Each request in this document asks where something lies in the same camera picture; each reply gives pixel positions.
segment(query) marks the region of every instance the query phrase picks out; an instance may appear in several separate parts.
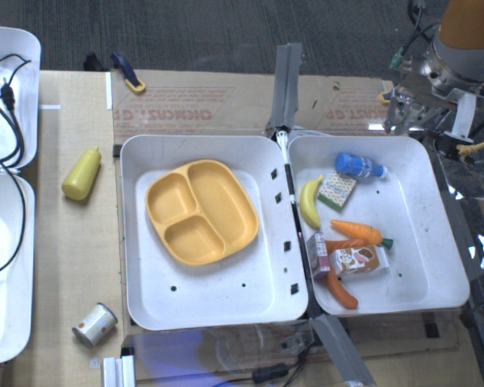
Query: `toy banana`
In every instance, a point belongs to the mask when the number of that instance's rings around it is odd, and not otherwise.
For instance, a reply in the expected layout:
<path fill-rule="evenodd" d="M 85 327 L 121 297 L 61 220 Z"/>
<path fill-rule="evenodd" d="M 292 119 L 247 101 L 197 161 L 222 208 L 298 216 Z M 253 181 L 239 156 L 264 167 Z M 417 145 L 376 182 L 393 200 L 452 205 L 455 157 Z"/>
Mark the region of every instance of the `toy banana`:
<path fill-rule="evenodd" d="M 319 214 L 315 208 L 315 194 L 322 180 L 323 175 L 319 175 L 316 179 L 310 179 L 303 185 L 299 194 L 299 212 L 308 225 L 315 229 L 319 229 L 321 226 Z"/>

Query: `blue bottle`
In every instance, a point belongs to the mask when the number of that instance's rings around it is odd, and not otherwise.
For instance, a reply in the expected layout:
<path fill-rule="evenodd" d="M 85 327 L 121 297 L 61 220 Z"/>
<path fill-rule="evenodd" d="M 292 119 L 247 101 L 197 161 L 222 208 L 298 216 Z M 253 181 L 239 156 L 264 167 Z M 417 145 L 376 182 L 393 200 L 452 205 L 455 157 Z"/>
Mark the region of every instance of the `blue bottle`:
<path fill-rule="evenodd" d="M 336 171 L 355 177 L 380 177 L 387 176 L 387 168 L 373 163 L 369 158 L 354 156 L 349 153 L 340 153 L 336 158 Z"/>

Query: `tin can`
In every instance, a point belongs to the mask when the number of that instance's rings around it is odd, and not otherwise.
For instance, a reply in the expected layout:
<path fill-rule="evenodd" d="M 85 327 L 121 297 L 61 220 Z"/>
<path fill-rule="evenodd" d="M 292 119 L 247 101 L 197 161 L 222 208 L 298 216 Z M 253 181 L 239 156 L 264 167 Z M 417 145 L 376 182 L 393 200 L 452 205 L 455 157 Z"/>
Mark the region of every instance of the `tin can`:
<path fill-rule="evenodd" d="M 88 315 L 72 328 L 72 332 L 88 348 L 92 348 L 118 321 L 109 308 L 98 302 Z"/>

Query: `small box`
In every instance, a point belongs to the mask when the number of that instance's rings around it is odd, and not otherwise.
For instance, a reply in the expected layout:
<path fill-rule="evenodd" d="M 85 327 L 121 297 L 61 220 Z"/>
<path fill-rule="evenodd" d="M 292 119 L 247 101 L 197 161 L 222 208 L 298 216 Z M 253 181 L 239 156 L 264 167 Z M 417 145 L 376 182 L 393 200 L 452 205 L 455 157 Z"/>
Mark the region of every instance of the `small box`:
<path fill-rule="evenodd" d="M 355 178 L 334 171 L 319 187 L 317 198 L 334 210 L 341 210 L 356 183 Z"/>
<path fill-rule="evenodd" d="M 322 232 L 316 232 L 309 238 L 307 241 L 307 253 L 312 276 L 315 280 L 323 279 L 330 271 L 330 261 Z"/>
<path fill-rule="evenodd" d="M 329 261 L 338 277 L 353 273 L 368 273 L 389 266 L 383 247 L 374 245 L 336 249 L 330 254 Z"/>

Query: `orange divided plate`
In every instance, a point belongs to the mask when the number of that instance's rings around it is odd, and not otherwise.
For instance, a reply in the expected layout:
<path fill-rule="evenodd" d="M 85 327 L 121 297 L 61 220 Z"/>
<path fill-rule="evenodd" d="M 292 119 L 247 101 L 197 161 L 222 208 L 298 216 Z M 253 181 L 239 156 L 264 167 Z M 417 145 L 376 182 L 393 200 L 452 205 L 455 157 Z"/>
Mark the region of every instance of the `orange divided plate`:
<path fill-rule="evenodd" d="M 257 212 L 233 172 L 217 160 L 196 160 L 156 179 L 145 207 L 161 241 L 187 265 L 222 260 L 257 236 Z"/>

